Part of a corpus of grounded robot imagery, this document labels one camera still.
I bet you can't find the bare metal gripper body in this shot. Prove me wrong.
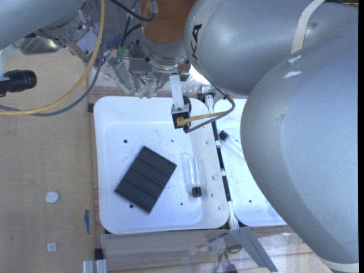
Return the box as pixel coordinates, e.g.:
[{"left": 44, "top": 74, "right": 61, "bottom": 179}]
[
  {"left": 127, "top": 43, "right": 192, "bottom": 89},
  {"left": 15, "top": 3, "right": 101, "bottom": 65}
]

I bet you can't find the clear plastic bottle black cap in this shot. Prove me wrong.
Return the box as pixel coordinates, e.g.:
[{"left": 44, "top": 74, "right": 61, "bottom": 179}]
[
  {"left": 218, "top": 130, "right": 245, "bottom": 160},
  {"left": 181, "top": 151, "right": 206, "bottom": 198}
]

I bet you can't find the dark grey ribbed rectangular plate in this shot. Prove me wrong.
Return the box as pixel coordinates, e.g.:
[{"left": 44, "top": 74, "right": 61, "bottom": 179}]
[{"left": 114, "top": 146, "right": 178, "bottom": 214}]

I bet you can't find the black and white thin rod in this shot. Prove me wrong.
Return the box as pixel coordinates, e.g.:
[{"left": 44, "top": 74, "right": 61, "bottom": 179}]
[{"left": 204, "top": 94, "right": 240, "bottom": 230}]

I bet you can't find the white plastic tray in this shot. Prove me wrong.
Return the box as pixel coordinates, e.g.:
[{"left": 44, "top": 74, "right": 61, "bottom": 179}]
[
  {"left": 93, "top": 95, "right": 230, "bottom": 235},
  {"left": 213, "top": 98, "right": 288, "bottom": 228}
]

